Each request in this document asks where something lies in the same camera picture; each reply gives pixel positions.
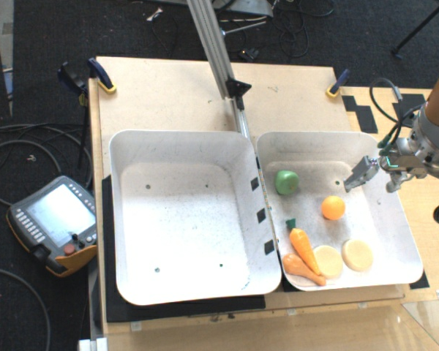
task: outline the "yellow clamp pad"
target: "yellow clamp pad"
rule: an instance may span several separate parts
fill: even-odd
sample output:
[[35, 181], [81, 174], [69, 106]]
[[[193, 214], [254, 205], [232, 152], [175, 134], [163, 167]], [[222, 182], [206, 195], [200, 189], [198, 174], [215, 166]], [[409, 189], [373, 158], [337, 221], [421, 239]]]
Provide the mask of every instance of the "yellow clamp pad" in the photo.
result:
[[328, 88], [327, 88], [327, 91], [325, 92], [326, 94], [327, 94], [327, 96], [328, 97], [335, 97], [336, 95], [338, 95], [338, 93], [339, 93], [339, 88], [337, 89], [337, 92], [335, 92], [334, 94], [333, 93], [331, 93], [330, 92], [330, 90], [331, 90], [331, 88], [333, 87], [334, 85], [330, 85]]
[[87, 246], [84, 249], [81, 249], [70, 256], [57, 256], [56, 262], [60, 265], [63, 265], [67, 270], [64, 273], [56, 273], [51, 269], [48, 270], [52, 272], [57, 277], [66, 277], [70, 274], [73, 274], [76, 271], [79, 271], [83, 266], [89, 263], [89, 261], [96, 256], [97, 246], [93, 244], [92, 246]]
[[107, 88], [103, 82], [101, 82], [100, 80], [97, 81], [97, 84], [100, 85], [100, 87], [104, 90], [104, 92], [106, 94], [113, 94], [114, 92], [116, 92], [116, 84], [112, 83], [112, 87], [111, 88]]

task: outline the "green toy apple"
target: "green toy apple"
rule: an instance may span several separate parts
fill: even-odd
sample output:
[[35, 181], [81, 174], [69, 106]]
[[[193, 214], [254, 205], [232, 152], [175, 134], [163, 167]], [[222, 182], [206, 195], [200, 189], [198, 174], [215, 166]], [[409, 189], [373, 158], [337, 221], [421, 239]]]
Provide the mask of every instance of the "green toy apple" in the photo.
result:
[[299, 185], [299, 176], [291, 170], [279, 170], [275, 175], [275, 189], [280, 195], [293, 194]]

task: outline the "white bin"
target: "white bin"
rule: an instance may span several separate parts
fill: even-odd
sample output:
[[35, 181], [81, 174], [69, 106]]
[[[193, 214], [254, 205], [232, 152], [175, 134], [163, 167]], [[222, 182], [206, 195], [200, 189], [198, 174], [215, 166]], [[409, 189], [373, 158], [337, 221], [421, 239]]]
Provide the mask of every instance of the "white bin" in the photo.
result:
[[[362, 239], [372, 248], [374, 262], [367, 271], [344, 265], [341, 276], [328, 279], [322, 287], [286, 273], [294, 287], [315, 291], [407, 284], [421, 277], [423, 264], [398, 194], [386, 191], [389, 174], [379, 170], [371, 181], [349, 193], [343, 186], [363, 156], [378, 156], [374, 137], [363, 132], [268, 132], [259, 137], [257, 153], [281, 257], [296, 253], [286, 227], [289, 219], [296, 219], [296, 227], [307, 233], [313, 248], [329, 245], [341, 251], [350, 238]], [[278, 170], [299, 175], [295, 193], [277, 193]], [[329, 195], [340, 196], [346, 204], [345, 215], [337, 221], [324, 219], [320, 210]]]
[[109, 145], [116, 282], [150, 305], [269, 293], [282, 273], [251, 142], [124, 130]]

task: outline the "orange ball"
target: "orange ball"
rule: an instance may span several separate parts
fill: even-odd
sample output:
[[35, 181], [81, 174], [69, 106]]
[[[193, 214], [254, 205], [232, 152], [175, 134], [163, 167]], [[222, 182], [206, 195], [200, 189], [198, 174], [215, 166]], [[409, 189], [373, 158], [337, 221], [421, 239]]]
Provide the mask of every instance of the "orange ball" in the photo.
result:
[[345, 214], [345, 202], [343, 199], [336, 195], [326, 197], [321, 205], [322, 215], [326, 219], [339, 219]]

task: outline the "round toy bread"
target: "round toy bread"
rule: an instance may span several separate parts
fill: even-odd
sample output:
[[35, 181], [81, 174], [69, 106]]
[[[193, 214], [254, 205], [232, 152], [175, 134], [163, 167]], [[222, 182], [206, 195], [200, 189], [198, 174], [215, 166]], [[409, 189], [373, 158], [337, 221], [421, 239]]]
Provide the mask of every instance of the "round toy bread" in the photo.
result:
[[346, 241], [342, 247], [342, 257], [350, 269], [358, 272], [369, 269], [374, 260], [371, 248], [361, 239]]
[[320, 273], [327, 279], [337, 278], [343, 270], [342, 255], [332, 246], [319, 246], [314, 249]]

